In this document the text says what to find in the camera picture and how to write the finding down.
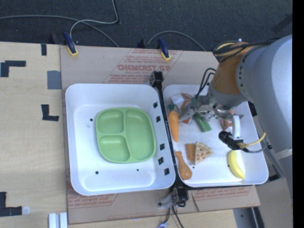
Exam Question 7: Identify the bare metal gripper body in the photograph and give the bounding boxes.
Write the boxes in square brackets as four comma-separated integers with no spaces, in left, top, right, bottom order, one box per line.
[190,95,244,122]

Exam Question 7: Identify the green vegetable stalk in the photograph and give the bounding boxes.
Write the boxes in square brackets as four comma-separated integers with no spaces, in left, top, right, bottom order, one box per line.
[194,113,212,133]

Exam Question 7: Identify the orange and white packet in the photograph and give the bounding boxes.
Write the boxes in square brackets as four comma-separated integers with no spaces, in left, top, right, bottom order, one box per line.
[219,117,234,131]

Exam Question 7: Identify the white and orange carton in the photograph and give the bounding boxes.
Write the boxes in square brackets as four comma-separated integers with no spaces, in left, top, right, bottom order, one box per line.
[171,93,195,125]

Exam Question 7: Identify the orange carrot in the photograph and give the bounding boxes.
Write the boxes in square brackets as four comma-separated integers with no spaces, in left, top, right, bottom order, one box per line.
[167,104,180,143]

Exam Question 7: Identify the pizza slice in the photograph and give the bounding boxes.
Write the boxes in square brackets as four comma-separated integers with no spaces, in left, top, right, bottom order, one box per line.
[194,141,214,165]

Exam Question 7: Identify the thin black and white rod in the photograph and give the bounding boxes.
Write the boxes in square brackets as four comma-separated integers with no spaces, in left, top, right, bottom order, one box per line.
[155,85,183,209]

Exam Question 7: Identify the yellow banana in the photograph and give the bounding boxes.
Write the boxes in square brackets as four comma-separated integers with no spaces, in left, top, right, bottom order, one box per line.
[227,150,246,180]

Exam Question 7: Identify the white plastic tray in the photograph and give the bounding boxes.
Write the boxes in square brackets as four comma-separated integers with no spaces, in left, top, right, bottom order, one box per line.
[162,84,270,188]
[65,83,177,196]

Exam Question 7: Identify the brown chicken drumstick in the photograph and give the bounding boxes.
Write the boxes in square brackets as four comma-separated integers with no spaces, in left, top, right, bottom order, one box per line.
[174,151,193,181]

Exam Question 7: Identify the green divided plate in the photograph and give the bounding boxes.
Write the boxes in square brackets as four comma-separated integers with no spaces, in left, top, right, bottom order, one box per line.
[95,107,157,164]

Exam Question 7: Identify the brown cardboard board red print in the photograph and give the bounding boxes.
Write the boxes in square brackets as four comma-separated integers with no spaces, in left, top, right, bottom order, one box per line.
[59,45,261,225]

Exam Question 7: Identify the black cylinder on white bracket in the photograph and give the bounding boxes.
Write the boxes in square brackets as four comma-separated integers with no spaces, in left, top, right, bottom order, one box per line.
[218,114,245,151]

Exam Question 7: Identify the black block with thin wires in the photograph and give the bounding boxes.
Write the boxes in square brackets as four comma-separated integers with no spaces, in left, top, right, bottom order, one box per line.
[171,186,190,207]
[150,71,165,88]

